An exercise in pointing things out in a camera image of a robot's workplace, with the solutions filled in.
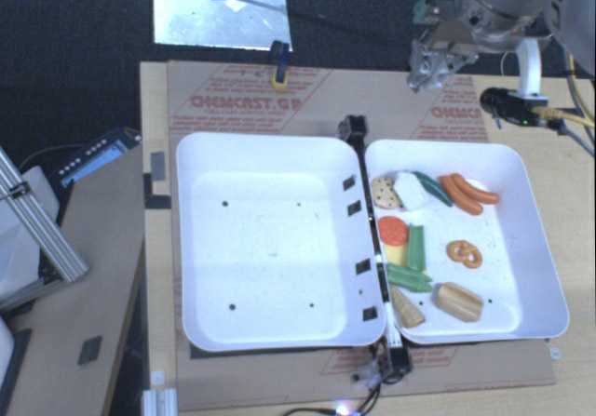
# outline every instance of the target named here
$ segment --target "hot dog toy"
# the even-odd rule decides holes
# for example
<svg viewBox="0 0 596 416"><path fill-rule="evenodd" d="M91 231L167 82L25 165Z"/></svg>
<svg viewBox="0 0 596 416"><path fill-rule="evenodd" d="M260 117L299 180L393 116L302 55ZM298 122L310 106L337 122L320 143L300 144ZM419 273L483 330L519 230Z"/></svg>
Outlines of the hot dog toy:
<svg viewBox="0 0 596 416"><path fill-rule="evenodd" d="M472 186L459 173L454 173L450 176L441 176L439 181L454 203L473 216L482 214L484 208L480 203L496 204L499 202L499 195L497 193L483 191Z"/></svg>
<svg viewBox="0 0 596 416"><path fill-rule="evenodd" d="M441 176L439 178L439 182L458 208L463 209L465 212L472 214L473 216L482 214L484 211L482 205L464 195L464 193L462 193L462 191L457 187L454 179L451 176Z"/></svg>
<svg viewBox="0 0 596 416"><path fill-rule="evenodd" d="M484 204L496 204L499 202L499 195L497 193L483 191L472 186L461 174L454 173L451 177L454 179L455 186L467 197Z"/></svg>

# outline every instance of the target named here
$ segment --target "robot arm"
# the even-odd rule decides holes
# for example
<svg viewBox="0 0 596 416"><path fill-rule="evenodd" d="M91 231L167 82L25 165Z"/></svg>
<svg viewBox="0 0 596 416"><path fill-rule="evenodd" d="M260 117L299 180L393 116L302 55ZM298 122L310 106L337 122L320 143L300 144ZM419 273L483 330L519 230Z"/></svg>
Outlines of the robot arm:
<svg viewBox="0 0 596 416"><path fill-rule="evenodd" d="M481 53L513 51L522 70L535 74L537 68L540 76L535 51L549 37L529 37L527 27L541 13L552 35L594 75L594 8L594 0L421 0L414 22L428 28L413 41L408 83L414 91L438 88L447 75ZM533 46L528 46L529 38Z"/></svg>

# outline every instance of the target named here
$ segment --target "toy salami slice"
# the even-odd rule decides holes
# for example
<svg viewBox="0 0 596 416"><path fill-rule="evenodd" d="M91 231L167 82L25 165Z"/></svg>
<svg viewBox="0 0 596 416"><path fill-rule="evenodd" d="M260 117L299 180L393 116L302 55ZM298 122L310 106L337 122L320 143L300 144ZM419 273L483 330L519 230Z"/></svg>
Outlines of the toy salami slice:
<svg viewBox="0 0 596 416"><path fill-rule="evenodd" d="M385 216L378 222L379 238L389 246L403 246L408 242L408 225L400 218Z"/></svg>

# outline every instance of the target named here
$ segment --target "electronic device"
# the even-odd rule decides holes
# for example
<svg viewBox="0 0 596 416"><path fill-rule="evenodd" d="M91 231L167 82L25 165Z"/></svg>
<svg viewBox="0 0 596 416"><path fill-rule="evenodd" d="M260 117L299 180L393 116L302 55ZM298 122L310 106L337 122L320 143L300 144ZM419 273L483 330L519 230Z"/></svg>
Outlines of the electronic device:
<svg viewBox="0 0 596 416"><path fill-rule="evenodd" d="M69 186L94 170L115 160L141 142L138 131L116 128L90 141L65 160L51 175L49 183L62 201Z"/></svg>

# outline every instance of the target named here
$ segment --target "white bracket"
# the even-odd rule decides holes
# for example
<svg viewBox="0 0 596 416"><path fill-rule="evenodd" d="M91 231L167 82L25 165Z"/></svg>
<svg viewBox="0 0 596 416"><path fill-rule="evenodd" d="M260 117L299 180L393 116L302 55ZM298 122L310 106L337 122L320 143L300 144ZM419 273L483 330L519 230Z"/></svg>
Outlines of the white bracket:
<svg viewBox="0 0 596 416"><path fill-rule="evenodd" d="M522 39L515 49L520 64L520 87L518 93L524 98L540 96L542 60L537 39Z"/></svg>
<svg viewBox="0 0 596 416"><path fill-rule="evenodd" d="M143 416L178 416L178 397L175 388L142 392Z"/></svg>

